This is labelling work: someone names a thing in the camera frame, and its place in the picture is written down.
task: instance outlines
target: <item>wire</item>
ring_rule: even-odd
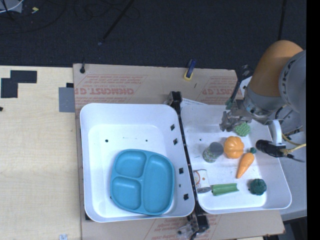
[[[292,134],[297,134],[297,133],[300,133],[300,130],[303,129],[303,125],[299,126],[299,127],[296,127],[295,129],[291,130],[291,131],[288,131],[288,132],[284,132],[283,134],[286,136],[286,137],[290,137],[290,135]]]
[[[9,9],[7,9],[7,10],[8,10],[8,11],[11,11],[11,10],[17,8],[23,1],[24,1],[24,0],[21,0],[21,1],[18,2],[14,7],[11,7],[11,8],[9,8]],[[0,14],[7,12],[7,10],[0,10]]]
[[[290,148],[290,149],[282,148],[282,149],[280,149],[280,151],[283,152],[285,155],[287,155],[289,153],[292,153],[293,151],[296,151],[296,150],[303,148],[303,147],[306,147],[306,146],[307,146],[307,143],[304,143],[304,144],[301,144],[299,146],[296,146],[296,147]]]
[[[85,6],[81,6],[79,4],[76,4],[78,1],[79,0],[76,0],[74,2],[74,4],[73,4],[73,12],[74,12],[75,16],[78,19],[82,20],[82,21],[90,21],[91,19],[93,19],[95,17],[101,17],[101,16],[105,15],[109,11],[109,9],[112,8],[112,6],[109,5],[109,7],[105,8],[101,13],[99,13],[99,14],[96,13],[95,14],[92,10],[90,10],[90,7],[97,7],[97,6],[99,7],[99,6],[104,6],[104,5],[101,5],[101,4],[98,4],[98,3],[88,3]],[[83,9],[85,14],[88,15],[88,18],[80,17],[78,11],[76,10],[76,7],[79,7],[80,9]]]
[[[108,0],[99,0],[99,1],[101,1],[102,3],[104,3],[104,4],[107,4],[108,6],[109,6],[109,8],[108,9],[106,9],[106,11],[105,12],[103,12],[103,13],[101,13],[101,14],[99,14],[99,15],[93,15],[92,13],[91,13],[91,15],[88,13],[88,12],[90,12],[90,10],[88,10],[88,7],[87,6],[90,6],[90,4],[88,4],[85,8],[84,8],[84,10],[85,10],[85,12],[87,13],[87,14],[89,14],[90,16],[91,16],[91,18],[90,19],[82,19],[81,18],[81,20],[84,20],[84,21],[88,21],[88,20],[91,20],[93,17],[101,17],[101,16],[103,16],[108,10],[110,10],[110,9],[114,9],[114,10],[117,10],[117,11],[119,11],[120,13],[122,13],[123,11],[126,11],[126,9],[124,9],[124,10],[121,10],[121,9],[119,9],[119,8],[117,8],[116,6],[120,6],[120,5],[123,5],[127,0],[112,0],[112,1],[108,1]],[[130,6],[130,8],[128,8],[127,9],[128,11],[129,10],[134,10],[134,11],[136,11],[137,12],[137,16],[136,17],[130,17],[130,16],[128,16],[127,15],[127,13],[124,13],[123,14],[123,17],[128,17],[129,19],[131,19],[131,20],[136,20],[136,19],[139,19],[140,18],[140,12],[139,12],[139,10],[137,9],[137,8],[135,8],[134,6]]]
[[[278,117],[279,117],[279,112],[280,112],[281,110],[283,110],[284,107],[286,107],[286,106],[287,106],[287,105],[283,105],[282,107],[280,107],[280,108],[276,111],[275,116],[274,116],[275,119],[278,119]]]
[[[291,140],[288,139],[288,137],[287,137],[286,135],[284,135],[283,133],[282,133],[282,138],[283,138],[285,141],[291,143],[292,145],[295,145],[295,146],[303,145],[303,144],[298,144],[298,143],[295,143],[295,142],[291,141]]]
[[[48,26],[51,26],[52,24],[54,24],[55,22],[57,22],[57,21],[61,18],[61,16],[65,13],[66,7],[67,7],[66,3],[63,4],[63,5],[64,5],[64,8],[62,9],[62,11],[60,12],[60,14],[59,14],[53,21],[50,21],[50,22],[48,22],[47,24],[45,24],[45,25],[43,25],[43,26],[40,26],[40,27],[37,27],[37,28],[34,28],[34,29],[0,33],[0,36],[1,36],[1,35],[8,35],[8,34],[17,34],[17,33],[29,33],[29,32],[33,32],[33,31],[42,30],[42,29],[44,29],[44,28],[46,28],[46,27],[48,27]]]
[[[5,0],[1,0],[1,2],[2,2],[4,8],[5,8],[6,13],[9,15],[10,19],[14,21],[15,19],[12,17],[12,15],[8,11],[8,8],[7,8],[7,5],[6,5],[6,1]]]
[[[114,21],[114,23],[111,25],[111,27],[108,29],[108,31],[104,34],[102,40],[99,42],[99,44],[103,43],[107,36],[111,33],[111,31],[115,28],[115,26],[118,24],[118,22],[121,20],[121,18],[126,14],[129,7],[133,4],[135,0],[130,0],[129,3],[126,5],[126,7],[123,9],[123,11],[120,13],[118,18]]]
[[[278,32],[278,41],[281,40],[282,30],[283,30],[283,27],[284,27],[286,6],[287,6],[287,0],[283,0],[283,2],[282,2],[282,11],[281,11],[281,19],[280,19],[280,26],[279,26],[279,32]]]

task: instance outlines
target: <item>toy pumpkin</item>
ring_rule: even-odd
[[[224,142],[223,151],[228,158],[237,159],[244,153],[245,145],[238,136],[229,136]]]

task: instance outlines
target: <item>yellow clip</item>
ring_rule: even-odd
[[[186,81],[190,81],[192,76],[193,76],[193,70],[195,68],[196,65],[196,60],[195,59],[190,59],[189,63],[188,63],[188,70],[184,73],[184,80]]]
[[[190,77],[187,77],[188,71],[189,71],[189,69],[184,73],[184,76],[183,76],[184,80],[186,80],[186,81],[190,81],[192,76],[194,75],[194,73],[192,72]]]

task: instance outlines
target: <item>green toy vegetable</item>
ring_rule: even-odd
[[[220,196],[223,194],[239,191],[239,189],[237,189],[237,183],[212,185],[211,190],[214,196]]]
[[[250,133],[250,126],[246,122],[243,122],[234,127],[233,131],[239,136],[245,137]]]
[[[250,183],[250,193],[261,196],[267,190],[267,184],[261,178],[255,178]]]

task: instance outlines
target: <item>cardboard base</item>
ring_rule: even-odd
[[[184,79],[186,68],[127,65],[73,65],[76,113],[81,227],[83,240],[181,240],[178,228],[186,217],[142,219],[98,223],[86,220],[82,169],[82,144],[79,113],[89,103],[163,104],[171,91],[180,91],[185,99],[224,105],[231,96],[237,76],[234,70],[195,68],[190,81]],[[236,98],[242,97],[239,90]],[[224,240],[283,234],[278,210],[208,214],[209,229],[199,240]]]

